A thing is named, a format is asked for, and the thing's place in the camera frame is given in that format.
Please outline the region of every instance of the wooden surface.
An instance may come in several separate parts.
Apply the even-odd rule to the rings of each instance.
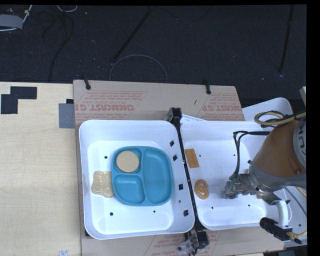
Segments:
[[[72,84],[0,82],[37,87],[18,114],[0,114],[0,255],[81,255],[75,129],[59,128],[59,103]]]

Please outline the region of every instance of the round beige disc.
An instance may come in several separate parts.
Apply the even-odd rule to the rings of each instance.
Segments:
[[[132,173],[139,167],[140,160],[135,153],[126,150],[118,154],[115,162],[116,166],[118,166],[121,171]]]

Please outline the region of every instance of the blue divided tray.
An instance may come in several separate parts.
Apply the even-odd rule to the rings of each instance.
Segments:
[[[117,156],[131,151],[139,158],[133,172],[123,172],[116,164]],[[112,158],[112,186],[115,196],[132,206],[157,206],[168,202],[174,190],[170,160],[165,152],[150,146],[127,146],[118,149]]]

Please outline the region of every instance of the blue dish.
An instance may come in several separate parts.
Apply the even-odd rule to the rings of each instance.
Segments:
[[[121,171],[117,156],[131,151],[139,158],[133,172]],[[165,152],[150,146],[127,146],[118,149],[112,158],[112,186],[115,196],[132,206],[158,206],[168,202],[174,190],[170,159]]]

